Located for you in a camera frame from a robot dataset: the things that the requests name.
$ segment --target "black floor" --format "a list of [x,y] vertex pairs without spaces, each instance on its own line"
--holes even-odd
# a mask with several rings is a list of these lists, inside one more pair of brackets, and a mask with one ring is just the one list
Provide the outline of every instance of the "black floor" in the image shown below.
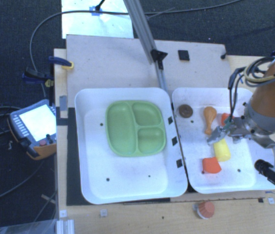
[[[145,12],[194,9],[233,0],[140,0]],[[61,11],[61,0],[0,0],[0,104],[26,107],[43,99],[38,85],[25,85],[21,75],[31,66],[29,40],[46,17]],[[155,39],[225,44],[229,55],[268,56],[275,50],[275,0],[243,0],[227,6],[187,13],[160,15],[149,20]],[[33,42],[37,68],[49,72],[47,57],[65,47],[57,17],[38,31]],[[0,127],[6,129],[6,117]],[[16,186],[40,165],[16,143],[8,149],[10,134],[0,137],[0,194]],[[34,221],[45,204],[41,194],[55,190],[53,158],[15,191],[0,198],[0,227]],[[49,204],[38,220],[52,217]]]

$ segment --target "green plate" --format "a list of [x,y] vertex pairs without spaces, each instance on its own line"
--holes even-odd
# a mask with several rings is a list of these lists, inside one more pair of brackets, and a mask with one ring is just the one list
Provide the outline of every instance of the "green plate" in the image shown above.
[[120,156],[147,156],[166,145],[161,111],[141,100],[122,100],[106,110],[106,132],[110,148]]

